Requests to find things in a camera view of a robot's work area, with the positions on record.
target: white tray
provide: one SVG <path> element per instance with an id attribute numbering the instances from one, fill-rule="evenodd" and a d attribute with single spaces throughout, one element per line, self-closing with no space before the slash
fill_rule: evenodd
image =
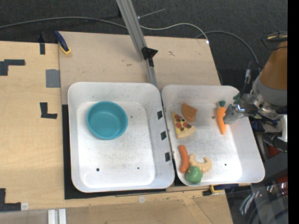
<path id="1" fill-rule="evenodd" d="M 99 140 L 87 127 L 88 109 L 99 101 L 119 104 L 125 133 Z M 164 189 L 174 181 L 161 94 L 148 83 L 78 82 L 68 90 L 71 178 L 82 192 Z"/>
<path id="2" fill-rule="evenodd" d="M 226 101 L 225 107 L 233 103 L 238 90 L 231 86 L 216 85 L 167 85 L 162 90 L 166 123 L 169 130 L 173 157 L 180 180 L 188 186 L 252 183 L 264 177 L 264 167 L 248 118 L 238 119 L 227 125 L 226 133 L 220 133 L 215 118 L 218 103 Z M 191 136 L 178 140 L 175 136 L 171 112 L 180 116 L 181 106 L 187 103 L 198 112 L 192 125 L 196 127 Z M 185 180 L 179 171 L 181 156 L 178 146 L 184 144 L 188 154 L 196 154 L 196 160 L 207 156 L 212 168 L 203 174 L 200 183 Z"/>

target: toy food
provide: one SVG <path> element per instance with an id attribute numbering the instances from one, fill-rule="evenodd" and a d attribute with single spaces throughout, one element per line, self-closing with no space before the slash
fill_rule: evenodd
<path id="1" fill-rule="evenodd" d="M 171 114 L 177 139 L 188 137 L 195 132 L 196 128 L 190 125 L 181 116 L 175 112 L 171 112 Z"/>
<path id="2" fill-rule="evenodd" d="M 196 156 L 195 154 L 189 155 L 189 165 L 191 167 L 194 166 L 198 167 L 203 174 L 211 169 L 212 161 L 208 157 L 203 158 L 205 162 L 197 162 L 195 160 L 195 156 Z"/>
<path id="3" fill-rule="evenodd" d="M 189 157 L 188 157 L 187 149 L 184 145 L 180 145 L 178 149 L 182 158 L 181 167 L 179 171 L 181 173 L 185 173 L 189 167 Z"/>
<path id="4" fill-rule="evenodd" d="M 217 109 L 217 121 L 218 121 L 221 134 L 225 134 L 226 125 L 223 121 L 223 117 L 225 116 L 225 111 L 226 111 L 226 108 L 224 108 L 225 101 L 220 101 L 219 104 L 220 107 Z"/>
<path id="5" fill-rule="evenodd" d="M 185 173 L 185 179 L 191 183 L 199 183 L 202 178 L 202 172 L 197 166 L 191 166 Z"/>
<path id="6" fill-rule="evenodd" d="M 182 114 L 186 120 L 193 122 L 197 113 L 197 109 L 186 103 L 182 104 Z"/>

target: white cable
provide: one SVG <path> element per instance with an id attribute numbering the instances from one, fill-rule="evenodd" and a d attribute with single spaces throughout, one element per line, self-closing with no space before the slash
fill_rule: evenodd
<path id="1" fill-rule="evenodd" d="M 147 28 L 147 27 L 144 27 L 144 26 L 141 26 L 141 25 L 140 25 L 140 27 L 142 27 L 142 28 L 144 28 L 144 29 L 147 29 L 147 30 L 158 31 L 158 30 L 166 30 L 166 29 L 173 28 L 173 27 L 176 27 L 176 26 L 179 26 L 179 25 L 188 25 L 188 26 L 192 26 L 192 27 L 196 28 L 196 29 L 199 30 L 199 31 L 203 34 L 203 36 L 206 38 L 206 43 L 209 44 L 209 40 L 208 40 L 206 34 L 205 34 L 199 27 L 197 27 L 197 26 L 195 26 L 195 25 L 193 25 L 193 24 L 190 24 L 190 23 L 178 23 L 178 24 L 174 24 L 174 25 L 172 25 L 172 26 L 165 27 L 165 28 Z"/>

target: pepperoni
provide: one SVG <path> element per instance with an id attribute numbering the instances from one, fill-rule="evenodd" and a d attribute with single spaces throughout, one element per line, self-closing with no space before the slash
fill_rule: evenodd
<path id="1" fill-rule="evenodd" d="M 182 125 L 180 123 L 176 123 L 176 127 L 180 128 Z"/>

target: green vegetable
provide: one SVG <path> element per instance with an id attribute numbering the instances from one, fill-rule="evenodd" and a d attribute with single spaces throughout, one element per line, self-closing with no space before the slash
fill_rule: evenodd
<path id="1" fill-rule="evenodd" d="M 202 172 L 197 166 L 191 166 L 185 173 L 185 179 L 191 183 L 199 183 L 202 178 Z"/>

